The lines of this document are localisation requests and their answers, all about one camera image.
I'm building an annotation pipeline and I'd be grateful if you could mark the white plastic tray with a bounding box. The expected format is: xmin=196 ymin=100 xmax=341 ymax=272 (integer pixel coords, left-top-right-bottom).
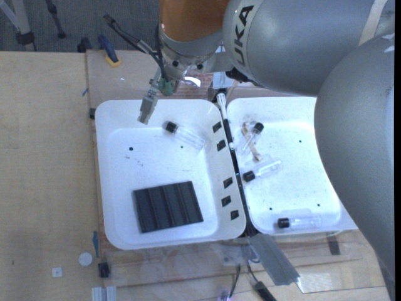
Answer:
xmin=94 ymin=98 xmax=247 ymax=251
xmin=225 ymin=96 xmax=360 ymax=236

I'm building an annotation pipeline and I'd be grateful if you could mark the thin black and white rod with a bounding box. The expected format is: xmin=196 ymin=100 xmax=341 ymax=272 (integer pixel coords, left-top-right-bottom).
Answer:
xmin=216 ymin=92 xmax=251 ymax=236

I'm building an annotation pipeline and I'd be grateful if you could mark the black ribbed flat rack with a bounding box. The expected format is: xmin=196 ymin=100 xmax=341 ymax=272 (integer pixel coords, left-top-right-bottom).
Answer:
xmin=132 ymin=180 xmax=205 ymax=234

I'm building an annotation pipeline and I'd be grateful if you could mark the beige wooden stick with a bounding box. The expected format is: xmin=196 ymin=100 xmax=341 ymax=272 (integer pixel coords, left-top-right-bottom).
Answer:
xmin=242 ymin=121 xmax=264 ymax=162

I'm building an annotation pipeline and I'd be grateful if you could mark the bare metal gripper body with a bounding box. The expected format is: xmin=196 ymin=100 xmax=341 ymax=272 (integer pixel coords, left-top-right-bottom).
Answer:
xmin=149 ymin=53 xmax=216 ymax=90

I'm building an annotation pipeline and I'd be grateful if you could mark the clear bottle with black cap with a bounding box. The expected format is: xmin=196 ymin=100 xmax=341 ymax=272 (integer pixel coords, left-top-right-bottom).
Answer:
xmin=242 ymin=157 xmax=284 ymax=183
xmin=277 ymin=211 xmax=323 ymax=231
xmin=164 ymin=120 xmax=206 ymax=152
xmin=239 ymin=122 xmax=266 ymax=156

